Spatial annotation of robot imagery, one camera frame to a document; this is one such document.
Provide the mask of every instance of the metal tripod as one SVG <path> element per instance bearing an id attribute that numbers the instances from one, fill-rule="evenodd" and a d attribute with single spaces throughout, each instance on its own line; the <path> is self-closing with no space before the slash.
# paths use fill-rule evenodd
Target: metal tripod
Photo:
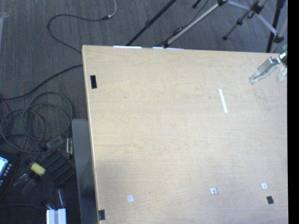
<path id="1" fill-rule="evenodd" d="M 221 7 L 223 4 L 230 4 L 242 9 L 245 9 L 246 12 L 245 14 L 238 19 L 237 23 L 233 26 L 233 28 L 223 37 L 224 40 L 226 40 L 229 36 L 229 34 L 238 26 L 242 24 L 242 21 L 244 18 L 248 17 L 251 18 L 253 15 L 256 15 L 270 30 L 271 32 L 275 35 L 278 36 L 278 31 L 266 21 L 266 19 L 260 15 L 260 12 L 262 11 L 265 3 L 267 0 L 256 0 L 255 3 L 251 6 L 244 6 L 241 4 L 238 4 L 236 2 L 230 1 L 230 0 L 217 0 L 217 3 L 211 6 L 207 11 L 205 11 L 199 18 L 195 19 L 193 22 L 188 24 L 186 27 L 184 27 L 181 31 L 177 32 L 174 36 L 166 40 L 163 44 L 164 48 L 167 48 L 170 46 L 172 42 L 174 42 L 176 39 L 178 39 L 182 34 L 184 34 L 186 31 L 188 31 L 190 28 L 192 28 L 195 24 L 203 20 L 206 16 L 208 16 L 211 12 L 213 12 L 216 8 Z"/>
<path id="2" fill-rule="evenodd" d="M 150 28 L 151 25 L 172 5 L 176 0 L 170 0 L 152 19 L 145 23 L 145 26 L 126 44 L 126 46 L 130 46 L 146 29 Z M 200 3 L 201 0 L 198 0 L 195 4 L 193 4 L 193 8 Z"/>

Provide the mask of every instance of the handheld device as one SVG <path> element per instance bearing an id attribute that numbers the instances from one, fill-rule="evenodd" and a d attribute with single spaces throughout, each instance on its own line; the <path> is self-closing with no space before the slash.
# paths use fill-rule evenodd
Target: handheld device
<path id="1" fill-rule="evenodd" d="M 0 200 L 13 180 L 17 166 L 17 155 L 0 149 Z"/>

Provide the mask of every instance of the small white sticker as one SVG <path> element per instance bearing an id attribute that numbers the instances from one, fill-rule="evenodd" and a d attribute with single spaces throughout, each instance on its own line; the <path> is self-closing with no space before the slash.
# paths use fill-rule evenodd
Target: small white sticker
<path id="1" fill-rule="evenodd" d="M 172 48 L 172 47 L 167 47 L 166 49 L 169 49 L 169 50 L 184 50 L 182 48 Z"/>
<path id="2" fill-rule="evenodd" d="M 113 46 L 114 48 L 128 48 L 128 49 L 141 49 L 142 47 L 131 47 L 131 46 Z"/>
<path id="3" fill-rule="evenodd" d="M 132 203 L 134 201 L 134 196 L 133 195 L 128 195 L 128 202 Z"/>
<path id="4" fill-rule="evenodd" d="M 268 189 L 268 185 L 266 183 L 262 183 L 262 189 Z"/>
<path id="5" fill-rule="evenodd" d="M 212 194 L 217 194 L 217 189 L 216 188 L 211 188 L 211 193 Z"/>
<path id="6" fill-rule="evenodd" d="M 220 94 L 220 98 L 221 98 L 221 102 L 222 102 L 222 105 L 223 105 L 224 112 L 227 113 L 228 109 L 226 107 L 226 103 L 225 103 L 225 100 L 224 100 L 222 89 L 219 89 L 219 94 Z"/>

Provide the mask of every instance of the table top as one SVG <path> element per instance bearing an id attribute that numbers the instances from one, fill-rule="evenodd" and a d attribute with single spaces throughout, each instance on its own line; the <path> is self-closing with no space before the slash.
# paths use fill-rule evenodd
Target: table top
<path id="1" fill-rule="evenodd" d="M 288 223 L 278 54 L 83 46 L 98 210 L 109 224 Z"/>

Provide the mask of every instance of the wire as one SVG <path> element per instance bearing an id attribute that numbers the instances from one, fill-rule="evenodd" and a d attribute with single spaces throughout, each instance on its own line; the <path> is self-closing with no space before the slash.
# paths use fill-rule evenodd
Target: wire
<path id="1" fill-rule="evenodd" d="M 49 80 L 51 80 L 51 79 L 53 79 L 53 78 L 55 78 L 55 77 L 57 77 L 57 76 L 59 76 L 59 75 L 65 73 L 65 72 L 67 72 L 67 71 L 69 71 L 69 70 L 72 70 L 72 69 L 74 69 L 74 68 L 81 67 L 81 66 L 83 66 L 83 65 L 82 65 L 82 64 L 80 64 L 80 65 L 75 65 L 75 66 L 69 67 L 69 68 L 67 68 L 67 69 L 65 69 L 65 70 L 63 70 L 63 71 L 61 71 L 61 72 L 59 72 L 59 73 L 56 73 L 56 74 L 54 74 L 53 76 L 50 76 L 48 79 L 46 79 L 46 80 L 44 80 L 43 82 L 41 82 L 38 86 L 36 86 L 35 88 L 33 88 L 32 90 L 28 91 L 27 93 L 25 93 L 25 94 L 23 94 L 23 95 L 19 95 L 19 96 L 16 96 L 16 97 L 11 97 L 11 98 L 1 98 L 1 97 L 0 97 L 0 100 L 14 100 L 14 99 L 19 99 L 19 98 L 25 97 L 25 96 L 31 94 L 32 92 L 34 92 L 36 89 L 38 89 L 39 87 L 41 87 L 43 84 L 45 84 L 45 83 L 48 82 Z"/>
<path id="2" fill-rule="evenodd" d="M 5 210 L 6 214 L 4 214 L 3 218 L 2 217 L 0 218 L 0 224 L 8 224 L 8 222 L 11 220 L 12 212 L 11 212 L 10 208 L 12 208 L 12 207 L 13 208 L 15 208 L 15 207 L 32 208 L 32 209 L 42 212 L 43 214 L 47 213 L 47 211 L 45 209 L 40 208 L 38 206 L 31 205 L 31 204 L 27 204 L 27 203 L 4 204 L 4 205 L 0 205 L 0 210 L 1 209 Z"/>
<path id="3" fill-rule="evenodd" d="M 79 16 L 75 16 L 75 15 L 70 15 L 70 14 L 60 14 L 60 15 L 56 15 L 56 16 L 52 17 L 52 18 L 49 20 L 49 22 L 48 22 L 48 25 L 47 25 L 48 32 L 49 32 L 50 36 L 51 36 L 53 39 L 55 39 L 57 42 L 59 42 L 59 43 L 65 45 L 65 46 L 68 46 L 69 48 L 73 49 L 74 51 L 76 51 L 76 52 L 82 54 L 82 52 L 81 52 L 80 50 L 78 50 L 78 49 L 72 47 L 71 45 L 69 45 L 69 44 L 67 44 L 67 43 L 65 43 L 65 42 L 63 42 L 63 41 L 61 41 L 61 40 L 59 40 L 58 38 L 56 38 L 56 37 L 52 34 L 52 32 L 51 32 L 51 29 L 50 29 L 51 23 L 52 23 L 56 18 L 58 18 L 58 17 L 60 17 L 60 16 L 69 16 L 69 17 L 74 17 L 74 18 L 82 19 L 82 20 L 85 20 L 85 21 L 104 21 L 104 20 L 107 20 L 107 19 L 112 18 L 112 17 L 116 14 L 116 11 L 117 11 L 116 0 L 114 0 L 114 6 L 115 6 L 114 12 L 113 12 L 111 15 L 107 15 L 107 16 L 104 16 L 104 17 L 102 17 L 102 18 L 100 18 L 100 19 L 94 19 L 94 20 L 93 20 L 93 19 L 87 19 L 87 18 L 79 17 Z M 65 69 L 65 70 L 63 70 L 63 71 L 61 71 L 61 72 L 59 72 L 59 73 L 54 74 L 53 76 L 50 76 L 48 79 L 44 80 L 44 81 L 41 82 L 38 86 L 36 86 L 35 88 L 33 88 L 32 90 L 28 91 L 27 93 L 25 93 L 25 94 L 23 94 L 23 95 L 19 95 L 19 96 L 16 96 L 16 97 L 11 97 L 11 98 L 2 98 L 2 97 L 0 96 L 0 101 L 4 101 L 4 100 L 14 100 L 14 99 L 23 98 L 23 97 L 25 97 L 25 96 L 31 94 L 31 93 L 34 92 L 35 90 L 37 90 L 39 87 L 41 87 L 43 84 L 45 84 L 45 83 L 48 82 L 49 80 L 51 80 L 51 79 L 53 79 L 53 78 L 55 78 L 55 77 L 57 77 L 57 76 L 59 76 L 59 75 L 65 73 L 65 72 L 67 72 L 67 71 L 69 71 L 69 70 L 72 70 L 72 69 L 74 69 L 74 68 L 77 68 L 77 67 L 82 67 L 82 64 L 80 64 L 80 65 L 75 65 L 75 66 L 72 66 L 72 67 L 69 67 L 69 68 L 67 68 L 67 69 Z"/>
<path id="4" fill-rule="evenodd" d="M 74 18 L 81 19 L 81 20 L 84 20 L 84 21 L 104 21 L 104 20 L 110 19 L 111 17 L 113 17 L 113 16 L 116 14 L 116 11 L 117 11 L 116 0 L 114 0 L 114 6 L 115 6 L 114 12 L 113 12 L 111 15 L 106 15 L 106 16 L 104 16 L 104 17 L 102 17 L 102 18 L 99 18 L 99 19 L 88 19 L 88 18 L 84 18 L 84 17 L 80 17 L 80 16 L 71 15 L 71 14 L 59 14 L 59 15 L 56 15 L 56 16 L 52 17 L 52 18 L 49 20 L 49 22 L 48 22 L 48 25 L 47 25 L 48 32 L 49 32 L 50 36 L 51 36 L 52 38 L 54 38 L 57 42 L 59 42 L 59 43 L 65 45 L 65 46 L 67 46 L 67 47 L 73 49 L 74 51 L 76 51 L 76 52 L 82 54 L 82 52 L 81 52 L 79 49 L 74 48 L 73 46 L 71 46 L 71 45 L 69 45 L 69 44 L 67 44 L 67 43 L 65 43 L 65 42 L 63 42 L 63 41 L 61 41 L 61 40 L 59 40 L 57 37 L 55 37 L 55 36 L 53 35 L 53 33 L 51 32 L 51 29 L 50 29 L 51 23 L 52 23 L 56 18 L 61 17 L 61 16 L 74 17 Z"/>
<path id="5" fill-rule="evenodd" d="M 196 15 L 194 16 L 194 18 L 193 18 L 189 23 L 187 23 L 186 25 L 177 28 L 176 31 L 177 31 L 178 29 L 180 29 L 180 28 L 181 28 L 181 30 L 182 30 L 182 29 L 184 29 L 185 27 L 189 26 L 189 25 L 196 19 L 196 17 L 197 17 L 198 14 L 202 11 L 202 9 L 204 9 L 204 7 L 207 5 L 208 2 L 209 2 L 209 0 L 206 0 L 205 4 L 204 4 L 204 5 L 201 7 L 201 9 L 196 13 Z M 174 35 L 176 35 L 177 33 L 173 32 L 173 34 L 172 34 L 171 36 L 169 36 L 169 37 L 166 38 L 164 41 L 162 41 L 161 43 L 159 43 L 159 44 L 157 45 L 157 47 L 160 46 L 160 45 L 162 45 L 164 42 L 166 42 L 167 40 L 169 40 L 170 38 L 172 38 L 172 37 L 173 37 Z"/>
<path id="6" fill-rule="evenodd" d="M 7 199 L 4 196 L 2 196 L 2 198 L 0 199 L 0 203 L 2 203 L 2 201 L 5 202 L 5 205 L 8 205 L 8 201 L 7 201 Z M 8 221 L 10 220 L 10 216 L 11 216 L 10 209 L 9 208 L 5 208 L 3 212 L 4 212 L 4 215 L 0 214 L 1 217 L 4 217 L 4 218 L 0 218 L 0 224 L 7 224 Z"/>
<path id="7" fill-rule="evenodd" d="M 68 106 L 69 106 L 69 110 L 70 110 L 70 115 L 68 115 L 66 113 L 66 111 L 64 111 L 61 107 L 55 105 L 55 104 L 51 104 L 51 103 L 34 103 L 39 97 L 41 96 L 44 96 L 44 95 L 48 95 L 48 94 L 52 94 L 52 95 L 58 95 L 60 96 L 61 98 L 63 98 Z M 58 136 L 58 137 L 61 137 L 61 140 L 60 142 L 55 145 L 54 147 L 48 147 L 47 150 L 44 150 L 44 148 L 46 147 L 46 145 L 42 145 L 42 140 L 44 138 L 44 134 L 45 134 L 45 123 L 44 123 L 44 120 L 42 119 L 42 117 L 37 114 L 35 111 L 32 110 L 33 107 L 36 107 L 36 106 L 41 106 L 41 105 L 45 105 L 45 106 L 52 106 L 56 109 L 58 109 L 59 111 L 61 111 L 64 116 L 65 116 L 65 119 L 67 120 L 67 127 L 63 130 L 63 132 L 61 132 L 61 134 Z M 5 134 L 4 132 L 4 123 L 5 125 L 7 125 L 7 122 L 6 120 L 13 114 L 13 113 L 17 113 L 17 112 L 21 112 L 21 126 L 23 128 L 23 132 L 25 133 L 24 136 L 25 136 L 25 141 L 24 143 L 22 144 L 22 147 L 19 147 L 17 144 L 9 141 L 7 139 L 7 137 L 9 136 L 16 136 L 16 134 Z M 27 114 L 29 113 L 32 113 L 34 114 L 35 116 L 38 117 L 38 119 L 40 120 L 40 123 L 41 123 L 41 128 L 42 128 L 42 134 L 36 138 L 34 137 L 33 135 L 29 134 L 28 132 L 26 132 L 26 129 L 24 127 L 24 123 L 23 123 L 23 120 L 24 120 L 24 116 L 27 118 Z M 69 136 L 69 133 L 70 133 L 70 130 L 71 130 L 71 121 L 72 121 L 72 118 L 73 118 L 73 107 L 71 105 L 71 102 L 70 100 L 62 95 L 62 94 L 59 94 L 59 93 L 56 93 L 56 92 L 45 92 L 45 93 L 41 93 L 37 96 L 35 96 L 31 102 L 30 102 L 30 105 L 25 109 L 25 110 L 14 110 L 14 111 L 11 111 L 9 112 L 4 118 L 3 120 L 1 121 L 0 123 L 0 134 L 2 135 L 2 138 L 4 139 L 4 141 L 9 145 L 11 146 L 12 148 L 20 151 L 20 152 L 23 152 L 23 153 L 27 153 L 27 154 L 37 154 L 37 155 L 40 155 L 40 154 L 45 154 L 45 153 L 49 153 L 49 152 L 52 152 L 52 151 L 55 151 L 57 150 L 59 147 L 61 147 L 65 141 L 67 140 L 68 136 Z M 27 137 L 31 138 L 32 140 L 35 140 L 37 141 L 36 144 L 32 145 L 30 148 L 27 148 L 25 149 L 25 144 L 26 144 L 26 141 L 27 141 Z M 45 144 L 47 143 L 50 143 L 54 140 L 56 140 L 57 138 L 54 138 L 53 140 L 48 140 L 48 141 L 44 141 Z"/>
<path id="8" fill-rule="evenodd" d="M 1 95 L 0 95 L 0 105 L 3 104 L 3 106 L 5 107 L 6 109 L 6 113 L 9 113 L 9 107 L 7 105 L 7 103 L 1 99 Z M 0 133 L 0 143 L 3 141 L 3 138 L 2 138 L 2 135 Z"/>

